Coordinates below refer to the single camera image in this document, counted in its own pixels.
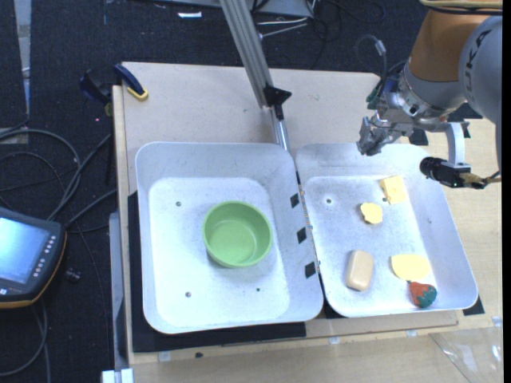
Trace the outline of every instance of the tan soap bar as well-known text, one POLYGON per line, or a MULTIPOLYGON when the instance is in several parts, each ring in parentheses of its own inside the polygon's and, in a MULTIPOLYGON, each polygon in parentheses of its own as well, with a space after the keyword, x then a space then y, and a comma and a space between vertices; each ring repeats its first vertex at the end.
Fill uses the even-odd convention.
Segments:
POLYGON ((354 290, 366 290, 373 278, 374 259, 371 254, 354 250, 346 271, 346 285, 354 290))
POLYGON ((380 186, 390 204, 401 203, 406 200, 405 184, 401 176, 387 177, 380 180, 380 186))

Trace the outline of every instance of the white tray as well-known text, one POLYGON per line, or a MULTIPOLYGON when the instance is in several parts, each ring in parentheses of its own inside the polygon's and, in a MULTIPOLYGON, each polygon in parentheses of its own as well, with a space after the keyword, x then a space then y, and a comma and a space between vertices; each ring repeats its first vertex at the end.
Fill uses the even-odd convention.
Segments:
POLYGON ((136 170, 143 307, 155 330, 304 322, 321 311, 311 237, 298 237, 306 221, 288 152, 276 144, 154 142, 137 153, 136 170), (233 199, 257 206, 273 228, 271 252, 253 267, 218 265, 202 240, 207 211, 233 199))
POLYGON ((428 154, 411 144, 390 144, 376 156, 361 156, 355 144, 312 144, 296 156, 312 225, 325 296, 346 317, 402 314, 415 311, 458 310, 477 300, 477 285, 443 188, 419 170, 428 154), (390 205, 383 198, 380 179, 401 175, 407 200, 390 205), (383 222, 364 222, 360 204, 383 209, 383 222), (344 282, 350 253, 365 250, 374 257, 368 290, 348 288, 344 282), (426 256, 431 274, 420 282, 438 290, 432 306, 417 308, 408 285, 390 267, 391 255, 426 256))

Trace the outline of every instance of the screen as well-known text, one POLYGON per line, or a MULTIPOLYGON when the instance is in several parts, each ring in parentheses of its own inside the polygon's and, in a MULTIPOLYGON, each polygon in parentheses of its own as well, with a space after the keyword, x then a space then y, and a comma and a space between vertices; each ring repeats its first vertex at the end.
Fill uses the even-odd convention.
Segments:
POLYGON ((26 283, 50 232, 0 218, 0 278, 26 283))

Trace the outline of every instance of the green bowl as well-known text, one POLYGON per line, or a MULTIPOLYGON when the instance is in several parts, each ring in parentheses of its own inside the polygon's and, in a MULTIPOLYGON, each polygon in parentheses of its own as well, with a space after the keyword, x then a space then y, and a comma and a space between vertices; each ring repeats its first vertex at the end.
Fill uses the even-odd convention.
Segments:
POLYGON ((273 244, 266 216, 241 201, 219 203, 208 211, 202 224, 202 237, 210 257, 229 268, 257 264, 273 244))

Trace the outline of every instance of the metal pole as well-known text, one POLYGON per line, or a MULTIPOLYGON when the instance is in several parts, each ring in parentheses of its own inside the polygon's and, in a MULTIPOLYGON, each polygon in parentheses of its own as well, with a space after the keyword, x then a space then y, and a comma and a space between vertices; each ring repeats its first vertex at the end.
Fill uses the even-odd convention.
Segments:
MULTIPOLYGON (((245 0, 220 0, 220 4, 247 71, 255 98, 260 107, 268 107, 263 90, 267 86, 273 86, 273 82, 247 3, 245 0)), ((286 125, 283 119, 277 118, 274 107, 271 107, 271 122, 275 142, 289 151, 286 125)))

